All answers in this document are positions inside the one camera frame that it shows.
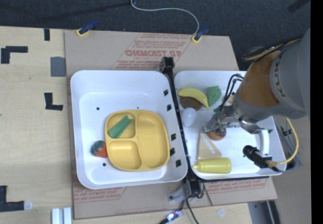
yellow cable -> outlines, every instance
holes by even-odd
[[[295,151],[293,153],[293,155],[291,155],[287,160],[284,160],[284,161],[280,161],[280,162],[275,162],[275,161],[271,161],[271,160],[267,160],[266,163],[269,165],[269,167],[274,167],[274,166],[278,166],[278,165],[282,165],[282,164],[287,164],[288,162],[291,162],[293,160],[293,158],[296,156],[297,152],[298,152],[298,137],[297,137],[297,134],[295,132],[295,129],[291,123],[291,121],[287,119],[287,122],[290,126],[290,128],[292,129],[292,132],[293,132],[293,136],[294,136],[294,139],[295,139]]]

yellow bottle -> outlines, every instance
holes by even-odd
[[[192,166],[201,173],[228,174],[231,172],[231,160],[227,157],[199,160]]]

cardboard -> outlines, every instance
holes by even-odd
[[[90,31],[83,38],[65,31],[66,75],[73,172],[74,218],[175,210],[168,194],[182,182],[90,190],[76,176],[70,79],[80,70],[156,70],[162,57],[173,57],[174,74],[183,70],[238,70],[229,37]],[[191,207],[276,199],[271,178],[205,183],[206,195]]]

blue clamp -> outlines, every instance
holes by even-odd
[[[201,40],[202,35],[206,35],[208,31],[208,25],[204,25],[195,35],[192,36],[193,43],[197,44]]]
[[[76,34],[79,37],[87,36],[89,33],[89,30],[94,29],[99,23],[100,23],[99,20],[92,20],[89,23],[87,23],[83,28],[78,29],[76,31]]]

toy banana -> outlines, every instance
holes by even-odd
[[[200,101],[206,107],[206,109],[210,109],[210,107],[208,106],[208,103],[207,103],[206,95],[198,89],[184,88],[178,92],[178,95],[181,97],[193,97],[193,98],[197,99],[198,101]]]

